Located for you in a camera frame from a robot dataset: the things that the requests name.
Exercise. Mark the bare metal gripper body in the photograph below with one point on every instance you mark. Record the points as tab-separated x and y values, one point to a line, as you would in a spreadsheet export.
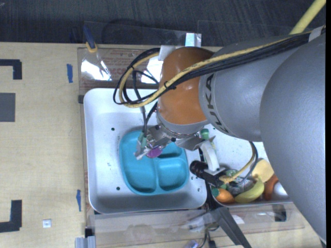
159	136

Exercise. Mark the yellow banana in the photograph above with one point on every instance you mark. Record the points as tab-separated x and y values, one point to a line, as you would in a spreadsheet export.
250	194

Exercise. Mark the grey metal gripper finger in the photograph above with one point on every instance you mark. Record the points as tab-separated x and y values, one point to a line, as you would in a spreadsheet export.
141	153
160	147

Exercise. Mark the orange carrot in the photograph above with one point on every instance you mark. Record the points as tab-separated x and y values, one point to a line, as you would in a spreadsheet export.
225	196

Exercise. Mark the white round object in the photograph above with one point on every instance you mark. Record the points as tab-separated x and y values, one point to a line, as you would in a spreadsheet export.
280	190

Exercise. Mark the small purple object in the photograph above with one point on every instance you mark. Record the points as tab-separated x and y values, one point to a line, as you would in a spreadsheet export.
154	153

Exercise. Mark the blue divided plate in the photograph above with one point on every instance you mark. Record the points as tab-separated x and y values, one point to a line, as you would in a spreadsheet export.
144	174

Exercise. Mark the black cylinder on white bracket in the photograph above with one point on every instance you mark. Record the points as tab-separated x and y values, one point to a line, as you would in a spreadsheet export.
199	168

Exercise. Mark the grey printed packet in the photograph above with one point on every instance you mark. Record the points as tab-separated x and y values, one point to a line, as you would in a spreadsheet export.
241	185

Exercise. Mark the small green can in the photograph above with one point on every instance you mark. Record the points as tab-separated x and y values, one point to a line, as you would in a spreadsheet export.
231	173

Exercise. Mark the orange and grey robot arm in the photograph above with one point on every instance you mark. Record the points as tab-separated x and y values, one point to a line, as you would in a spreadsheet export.
232	99

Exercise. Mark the orange sausage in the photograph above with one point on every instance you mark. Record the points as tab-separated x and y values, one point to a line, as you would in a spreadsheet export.
270	188

